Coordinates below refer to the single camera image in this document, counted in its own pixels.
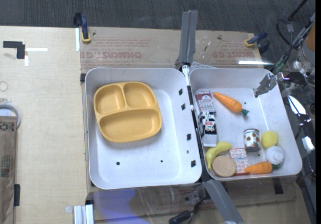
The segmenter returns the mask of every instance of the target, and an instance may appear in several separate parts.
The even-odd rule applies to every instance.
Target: banana
[[[205,155],[207,168],[210,170],[212,168],[212,162],[215,157],[224,151],[228,151],[232,148],[232,145],[228,142],[218,142],[216,147],[211,147]]]

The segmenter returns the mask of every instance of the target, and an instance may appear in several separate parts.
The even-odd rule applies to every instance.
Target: wooden table
[[[111,32],[111,28],[97,28]],[[126,29],[117,29],[121,34]],[[77,51],[78,29],[0,27],[0,41],[21,41],[26,48],[47,48],[28,52],[29,65],[16,58],[16,49],[0,48],[0,81],[8,84],[0,98],[12,101],[20,115],[16,184],[21,186],[20,206],[15,207],[15,224],[72,223],[70,209],[84,205],[90,190],[86,173],[86,140],[81,58]],[[261,204],[253,199],[240,206],[246,223],[308,223],[303,196],[295,184],[295,198]],[[245,195],[235,197],[242,201]],[[146,223],[168,223],[176,214],[143,216]],[[133,223],[109,220],[108,223]],[[202,210],[193,223],[223,223],[216,210]]]

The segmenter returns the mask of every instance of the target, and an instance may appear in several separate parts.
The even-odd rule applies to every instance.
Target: orange carrot
[[[252,166],[244,168],[245,172],[251,172],[255,174],[267,174],[272,171],[272,164],[269,162],[260,162]]]
[[[242,112],[244,116],[246,116],[249,113],[248,110],[243,109],[242,104],[239,101],[227,95],[217,93],[217,92],[214,92],[213,95],[218,101],[224,104],[228,109],[235,111],[237,113]]]

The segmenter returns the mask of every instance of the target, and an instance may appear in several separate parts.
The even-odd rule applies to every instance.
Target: yellow lemon
[[[264,148],[269,148],[277,144],[278,137],[274,131],[266,131],[261,136],[261,143]]]

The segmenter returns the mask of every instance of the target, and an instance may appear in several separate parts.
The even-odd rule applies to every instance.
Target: white can with red pattern
[[[259,130],[246,129],[243,134],[244,148],[247,152],[254,153],[261,150]]]

